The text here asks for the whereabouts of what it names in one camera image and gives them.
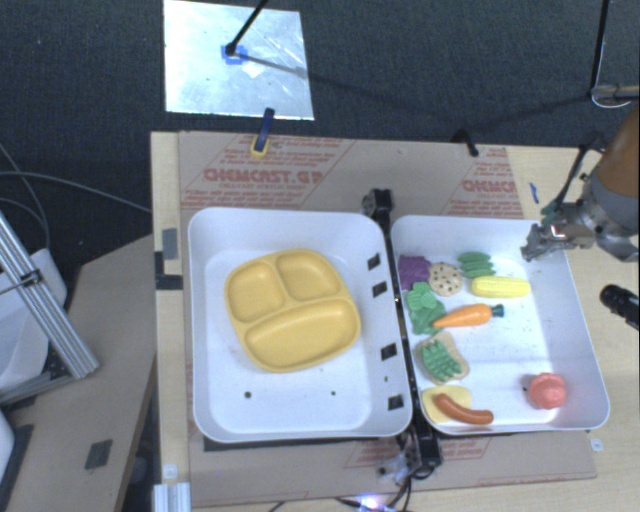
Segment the yellow divided plate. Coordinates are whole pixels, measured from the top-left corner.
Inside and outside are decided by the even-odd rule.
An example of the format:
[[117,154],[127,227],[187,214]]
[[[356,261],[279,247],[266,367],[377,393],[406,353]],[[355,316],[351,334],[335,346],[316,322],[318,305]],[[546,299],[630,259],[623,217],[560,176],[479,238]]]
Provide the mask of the yellow divided plate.
[[360,315],[342,278],[307,249],[269,254],[234,269],[225,282],[231,323],[251,360],[292,372],[346,351]]

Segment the sausage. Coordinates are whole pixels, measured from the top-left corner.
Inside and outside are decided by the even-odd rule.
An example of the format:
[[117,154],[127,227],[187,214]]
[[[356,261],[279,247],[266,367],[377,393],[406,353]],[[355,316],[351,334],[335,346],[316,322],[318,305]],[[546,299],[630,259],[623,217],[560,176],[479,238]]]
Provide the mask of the sausage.
[[439,393],[433,397],[433,402],[444,414],[451,419],[470,423],[472,425],[488,425],[493,421],[491,411],[474,411],[454,402],[449,395]]

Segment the silver sheet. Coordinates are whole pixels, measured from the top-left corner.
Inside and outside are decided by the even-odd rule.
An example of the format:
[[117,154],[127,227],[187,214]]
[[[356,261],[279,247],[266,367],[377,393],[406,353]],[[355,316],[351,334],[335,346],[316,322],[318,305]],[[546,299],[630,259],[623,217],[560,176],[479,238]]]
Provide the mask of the silver sheet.
[[168,112],[313,120],[298,12],[263,10],[237,49],[231,42],[253,10],[165,0],[165,87]]

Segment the orange carrot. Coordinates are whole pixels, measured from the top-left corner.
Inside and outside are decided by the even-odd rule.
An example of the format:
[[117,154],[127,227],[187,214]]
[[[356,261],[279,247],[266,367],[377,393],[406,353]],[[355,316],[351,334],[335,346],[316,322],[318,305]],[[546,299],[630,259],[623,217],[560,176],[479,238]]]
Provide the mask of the orange carrot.
[[504,316],[502,304],[490,307],[486,304],[471,304],[452,311],[448,315],[438,318],[431,325],[437,329],[445,327],[467,327],[486,324],[492,316]]

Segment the white tray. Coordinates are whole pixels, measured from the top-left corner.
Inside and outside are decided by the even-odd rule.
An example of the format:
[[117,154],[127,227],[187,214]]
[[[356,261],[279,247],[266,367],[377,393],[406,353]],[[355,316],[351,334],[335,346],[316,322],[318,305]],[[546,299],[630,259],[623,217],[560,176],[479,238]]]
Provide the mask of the white tray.
[[[447,311],[477,302],[501,303],[505,309],[504,318],[483,326],[449,329],[470,367],[469,375],[451,384],[468,388],[472,408],[493,411],[494,422],[481,427],[456,421],[434,424],[441,432],[469,435],[592,429],[607,420],[609,400],[566,256],[558,251],[527,263],[520,246],[530,228],[530,221],[427,216],[402,217],[393,225],[396,261],[406,255],[456,264],[461,253],[481,251],[491,255],[497,274],[531,283],[532,292],[526,297],[483,299],[469,292],[470,281],[465,279],[462,291],[441,299]],[[428,336],[413,334],[409,308],[404,310],[415,356],[416,345]],[[422,362],[414,357],[413,364],[418,388],[435,386]],[[523,388],[531,376],[541,372],[564,377],[567,400],[562,407],[544,410],[529,403]]]
[[[188,230],[194,417],[219,442],[393,436],[412,415],[384,238],[369,218],[236,208],[198,212]],[[323,254],[362,321],[345,353],[318,366],[271,373],[251,362],[229,320],[224,283],[254,258],[286,249]],[[371,270],[369,261],[379,263]],[[386,292],[372,288],[385,283]],[[395,345],[396,355],[381,351]]]

